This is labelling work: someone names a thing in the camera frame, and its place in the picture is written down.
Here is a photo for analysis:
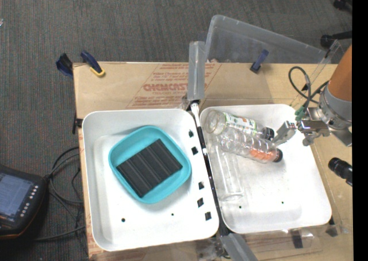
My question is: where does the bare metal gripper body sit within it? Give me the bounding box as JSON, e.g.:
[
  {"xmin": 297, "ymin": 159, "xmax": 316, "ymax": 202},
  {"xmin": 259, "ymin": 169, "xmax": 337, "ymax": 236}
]
[{"xmin": 297, "ymin": 105, "xmax": 353, "ymax": 148}]

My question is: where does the clear bottle orange label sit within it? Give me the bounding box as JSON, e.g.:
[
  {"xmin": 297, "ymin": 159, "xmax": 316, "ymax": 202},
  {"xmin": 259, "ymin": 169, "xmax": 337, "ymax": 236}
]
[{"xmin": 219, "ymin": 128, "xmax": 284, "ymax": 164}]

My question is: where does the clear bottle green white label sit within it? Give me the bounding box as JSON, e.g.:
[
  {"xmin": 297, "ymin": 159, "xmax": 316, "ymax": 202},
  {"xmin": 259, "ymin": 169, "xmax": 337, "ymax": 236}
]
[{"xmin": 204, "ymin": 109, "xmax": 276, "ymax": 140}]

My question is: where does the white plastic tray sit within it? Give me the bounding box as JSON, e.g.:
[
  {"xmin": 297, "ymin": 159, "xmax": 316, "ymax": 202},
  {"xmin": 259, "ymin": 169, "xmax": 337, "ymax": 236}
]
[
  {"xmin": 199, "ymin": 103, "xmax": 333, "ymax": 235},
  {"xmin": 82, "ymin": 108, "xmax": 220, "ymax": 252}
]

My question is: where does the clear plastic bottle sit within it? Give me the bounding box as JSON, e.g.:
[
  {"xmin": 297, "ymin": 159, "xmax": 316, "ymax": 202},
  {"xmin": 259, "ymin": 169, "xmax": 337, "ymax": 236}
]
[{"xmin": 213, "ymin": 136, "xmax": 246, "ymax": 202}]

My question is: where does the black ribbed square pad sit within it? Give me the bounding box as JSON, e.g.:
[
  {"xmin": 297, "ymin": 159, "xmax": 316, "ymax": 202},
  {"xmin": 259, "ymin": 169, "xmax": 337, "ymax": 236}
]
[{"xmin": 116, "ymin": 139, "xmax": 184, "ymax": 199}]

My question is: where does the blue plate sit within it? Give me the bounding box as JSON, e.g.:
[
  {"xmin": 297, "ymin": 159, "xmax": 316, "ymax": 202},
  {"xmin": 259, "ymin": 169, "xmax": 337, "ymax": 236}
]
[{"xmin": 108, "ymin": 125, "xmax": 193, "ymax": 205}]

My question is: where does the brown cardboard board red print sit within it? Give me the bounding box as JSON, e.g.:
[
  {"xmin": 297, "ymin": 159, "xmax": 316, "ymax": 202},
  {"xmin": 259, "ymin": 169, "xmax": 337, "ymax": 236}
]
[{"xmin": 72, "ymin": 61, "xmax": 346, "ymax": 259}]

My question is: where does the black cylinder on white bracket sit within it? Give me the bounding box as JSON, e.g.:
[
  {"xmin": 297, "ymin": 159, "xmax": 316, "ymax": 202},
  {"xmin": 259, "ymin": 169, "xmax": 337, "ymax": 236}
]
[{"xmin": 328, "ymin": 157, "xmax": 353, "ymax": 187}]

